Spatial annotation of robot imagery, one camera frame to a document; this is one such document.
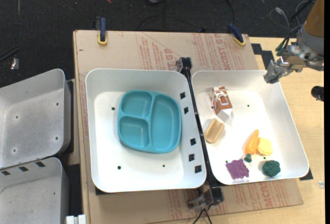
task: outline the white tray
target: white tray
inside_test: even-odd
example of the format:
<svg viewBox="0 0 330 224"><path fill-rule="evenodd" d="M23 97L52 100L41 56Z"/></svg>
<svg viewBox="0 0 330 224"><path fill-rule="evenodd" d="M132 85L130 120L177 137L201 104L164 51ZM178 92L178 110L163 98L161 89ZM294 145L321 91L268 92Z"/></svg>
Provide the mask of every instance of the white tray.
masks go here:
<svg viewBox="0 0 330 224"><path fill-rule="evenodd" d="M0 89L0 169L62 153L71 140L71 93L54 69Z"/></svg>
<svg viewBox="0 0 330 224"><path fill-rule="evenodd" d="M176 149L146 153L120 143L117 115L129 90L150 90L175 99L181 110L182 134ZM107 193L197 188L206 179L203 150L189 85L175 71L95 69L86 77L92 179Z"/></svg>
<svg viewBox="0 0 330 224"><path fill-rule="evenodd" d="M0 224L63 224L69 180L57 158L0 171Z"/></svg>
<svg viewBox="0 0 330 224"><path fill-rule="evenodd" d="M293 122L280 83L267 84L266 71L200 71L192 77L198 114L203 130L211 119L225 123L225 131L216 143L206 143L211 169L216 179L226 185L299 178L309 171L309 164ZM225 86L233 105L233 116L224 121L211 108L208 93L212 87ZM246 164L249 177L233 180L226 162L244 159L243 146L255 129L260 137L271 140L273 154L253 155ZM281 172L268 177L262 173L265 161L276 160Z"/></svg>

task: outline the yellow toy food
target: yellow toy food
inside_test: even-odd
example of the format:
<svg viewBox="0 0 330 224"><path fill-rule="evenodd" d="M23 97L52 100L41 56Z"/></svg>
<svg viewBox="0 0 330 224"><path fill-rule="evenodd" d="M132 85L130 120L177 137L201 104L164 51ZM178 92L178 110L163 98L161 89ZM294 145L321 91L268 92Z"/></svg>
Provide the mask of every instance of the yellow toy food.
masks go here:
<svg viewBox="0 0 330 224"><path fill-rule="evenodd" d="M212 119L206 131L204 132L205 140L208 143L215 143L221 136L224 128L225 124L217 119Z"/></svg>
<svg viewBox="0 0 330 224"><path fill-rule="evenodd" d="M260 155L271 155L273 153L272 142L268 139L260 138L258 152Z"/></svg>
<svg viewBox="0 0 330 224"><path fill-rule="evenodd" d="M257 152L259 145L259 130L255 130L250 137L248 138L245 146L244 146L244 153L253 155Z"/></svg>

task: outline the metal stand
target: metal stand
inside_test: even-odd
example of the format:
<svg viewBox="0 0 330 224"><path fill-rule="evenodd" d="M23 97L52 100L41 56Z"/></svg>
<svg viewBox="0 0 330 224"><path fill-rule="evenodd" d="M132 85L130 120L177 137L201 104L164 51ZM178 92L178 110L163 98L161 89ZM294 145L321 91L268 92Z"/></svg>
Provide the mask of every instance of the metal stand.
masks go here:
<svg viewBox="0 0 330 224"><path fill-rule="evenodd" d="M203 193L203 190L201 190L201 192L200 192L201 196L200 196L200 198L198 198L198 200L202 199L203 200L202 202L205 205L208 205L208 204L216 205L216 204L219 204L220 202L223 202L223 200L224 200L224 197L223 197L223 194L221 191L221 186L224 186L224 184L221 184L212 173L211 164L210 164L210 160L208 158L207 148L206 148L206 144L205 144L204 133L203 133L200 118L198 116L194 91L192 88L191 71L190 71L191 68L192 68L192 63L191 63L191 58L189 58L189 57L184 57L184 58L182 57L176 62L176 71L183 74L186 77L188 84L189 84L192 105L194 107L195 118L196 118L198 130L200 133L200 137L201 137L205 166L206 166L206 171L207 171L206 181L208 182L208 184L210 186L210 193Z"/></svg>

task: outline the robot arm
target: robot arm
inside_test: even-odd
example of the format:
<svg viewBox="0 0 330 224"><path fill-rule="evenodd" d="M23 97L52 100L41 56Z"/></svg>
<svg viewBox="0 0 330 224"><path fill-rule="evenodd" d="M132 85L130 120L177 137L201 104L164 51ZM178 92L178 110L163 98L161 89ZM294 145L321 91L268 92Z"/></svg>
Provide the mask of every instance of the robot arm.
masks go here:
<svg viewBox="0 0 330 224"><path fill-rule="evenodd" d="M304 67L324 71L324 0L316 0L296 42L278 50L280 58L270 61L264 79L274 84L291 72L301 72Z"/></svg>

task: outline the wooden table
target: wooden table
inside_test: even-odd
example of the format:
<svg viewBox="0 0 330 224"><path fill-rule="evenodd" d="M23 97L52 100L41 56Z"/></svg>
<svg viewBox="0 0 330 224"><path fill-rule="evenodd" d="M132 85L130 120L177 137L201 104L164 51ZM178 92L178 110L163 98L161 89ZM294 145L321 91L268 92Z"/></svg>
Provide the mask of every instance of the wooden table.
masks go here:
<svg viewBox="0 0 330 224"><path fill-rule="evenodd" d="M250 37L251 43L261 44L263 50L274 51L282 41L280 38L256 38ZM77 51L75 54L76 81L79 80L77 70ZM260 55L255 56L260 69L265 69ZM311 69L304 69L301 73L291 73L282 77L280 83L287 99L296 128L303 143L313 179L299 180L297 183L304 203L297 206L287 206L268 210L250 211L236 214L225 214L212 216L213 223L325 223L325 188L322 183L324 175L324 103L317 101L311 96L314 86L324 86L324 73ZM80 91L79 82L76 82L77 91ZM83 131L81 116L79 116L79 131ZM84 149L80 147L80 167L82 182L83 211L90 221L88 184L86 172L86 158ZM194 219L167 221L162 223L188 224ZM207 218L201 218L198 223L208 223Z"/></svg>

